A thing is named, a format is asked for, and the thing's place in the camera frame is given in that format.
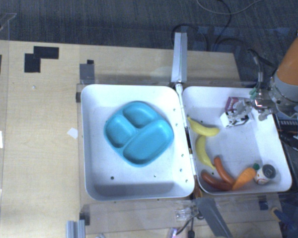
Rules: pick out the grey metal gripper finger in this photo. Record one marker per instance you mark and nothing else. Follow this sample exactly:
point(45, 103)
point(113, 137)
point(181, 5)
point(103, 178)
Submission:
point(263, 115)
point(243, 107)

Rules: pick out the white and orange can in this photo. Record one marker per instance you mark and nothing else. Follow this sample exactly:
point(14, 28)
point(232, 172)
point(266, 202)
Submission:
point(265, 173)

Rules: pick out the orange carrot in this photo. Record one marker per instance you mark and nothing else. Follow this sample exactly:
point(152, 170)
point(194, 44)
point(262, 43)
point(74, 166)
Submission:
point(245, 177)

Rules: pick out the white plastic tray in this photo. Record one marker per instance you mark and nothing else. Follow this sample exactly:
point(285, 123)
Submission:
point(106, 182)
point(243, 147)

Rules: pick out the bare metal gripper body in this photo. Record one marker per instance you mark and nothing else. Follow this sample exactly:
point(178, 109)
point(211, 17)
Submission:
point(262, 102)

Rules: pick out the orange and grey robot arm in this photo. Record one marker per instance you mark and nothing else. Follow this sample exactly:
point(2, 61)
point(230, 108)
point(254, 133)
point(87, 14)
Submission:
point(294, 61)

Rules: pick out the yellow banana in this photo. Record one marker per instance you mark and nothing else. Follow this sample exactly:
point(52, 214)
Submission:
point(203, 130)
point(201, 150)

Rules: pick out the white and purple carton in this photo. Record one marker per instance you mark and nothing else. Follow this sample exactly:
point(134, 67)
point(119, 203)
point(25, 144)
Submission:
point(232, 103)

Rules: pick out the red sausage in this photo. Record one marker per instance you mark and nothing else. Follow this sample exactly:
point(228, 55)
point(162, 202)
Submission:
point(214, 183)
point(223, 172)

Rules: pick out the blue divided plate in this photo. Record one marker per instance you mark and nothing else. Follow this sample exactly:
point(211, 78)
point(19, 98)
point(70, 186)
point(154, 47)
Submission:
point(144, 142)

